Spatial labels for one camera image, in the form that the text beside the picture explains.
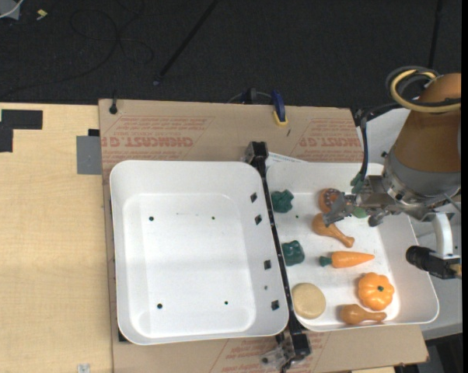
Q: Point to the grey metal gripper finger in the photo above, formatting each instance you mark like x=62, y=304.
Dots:
x=350, y=205
x=332, y=214

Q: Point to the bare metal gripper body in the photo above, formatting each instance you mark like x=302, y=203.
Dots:
x=381, y=199

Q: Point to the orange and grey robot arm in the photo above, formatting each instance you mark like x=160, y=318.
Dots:
x=428, y=138

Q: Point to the orange chicken drumstick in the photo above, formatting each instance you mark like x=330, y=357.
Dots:
x=329, y=229
x=358, y=314

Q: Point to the orange carrot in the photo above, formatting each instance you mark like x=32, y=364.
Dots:
x=348, y=259

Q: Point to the green broccoli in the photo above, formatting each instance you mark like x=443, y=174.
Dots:
x=282, y=201

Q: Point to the green bell pepper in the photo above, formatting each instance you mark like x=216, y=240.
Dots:
x=293, y=253

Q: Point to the thin black rod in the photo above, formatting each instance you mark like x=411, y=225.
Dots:
x=276, y=243

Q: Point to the white plastic tray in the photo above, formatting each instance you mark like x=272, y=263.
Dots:
x=346, y=282
x=191, y=255

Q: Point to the orange pumpkin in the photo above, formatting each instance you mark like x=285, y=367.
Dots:
x=376, y=291

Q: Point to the beige round biscuit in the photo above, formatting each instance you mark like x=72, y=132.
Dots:
x=308, y=300

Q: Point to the brown cardboard board red print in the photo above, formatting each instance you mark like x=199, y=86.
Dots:
x=203, y=138

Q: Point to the black cylinder on white bracket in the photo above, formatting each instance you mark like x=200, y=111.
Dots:
x=432, y=262

